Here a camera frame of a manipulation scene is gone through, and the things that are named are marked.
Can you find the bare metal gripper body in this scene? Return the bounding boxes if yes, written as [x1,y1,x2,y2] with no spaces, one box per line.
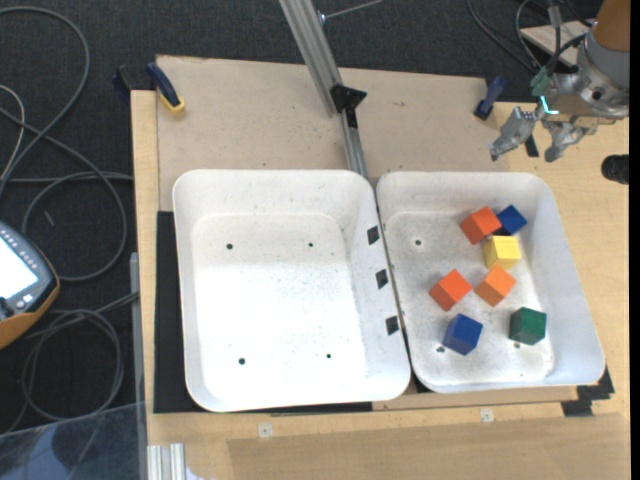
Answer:
[543,70,630,131]

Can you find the blue cube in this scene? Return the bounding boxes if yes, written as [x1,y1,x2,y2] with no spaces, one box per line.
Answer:
[495,204,529,236]
[441,312,485,357]

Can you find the orange cube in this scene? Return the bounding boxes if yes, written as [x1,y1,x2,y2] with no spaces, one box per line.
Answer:
[459,205,503,246]
[473,264,518,308]
[428,267,474,313]

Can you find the yellow cube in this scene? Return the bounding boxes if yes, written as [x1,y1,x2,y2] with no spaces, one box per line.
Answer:
[482,234,523,271]

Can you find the white plastic tray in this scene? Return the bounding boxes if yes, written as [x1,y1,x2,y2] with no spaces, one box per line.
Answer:
[172,168,413,414]
[374,169,607,395]

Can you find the green cube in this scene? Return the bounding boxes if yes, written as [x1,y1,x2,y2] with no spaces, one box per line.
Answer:
[508,306,548,347]

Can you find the brown cardboard board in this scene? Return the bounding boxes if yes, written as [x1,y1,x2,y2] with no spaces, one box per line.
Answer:
[155,54,579,412]

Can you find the black cylinder on white bracket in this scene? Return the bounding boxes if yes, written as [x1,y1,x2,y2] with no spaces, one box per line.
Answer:
[600,153,630,186]

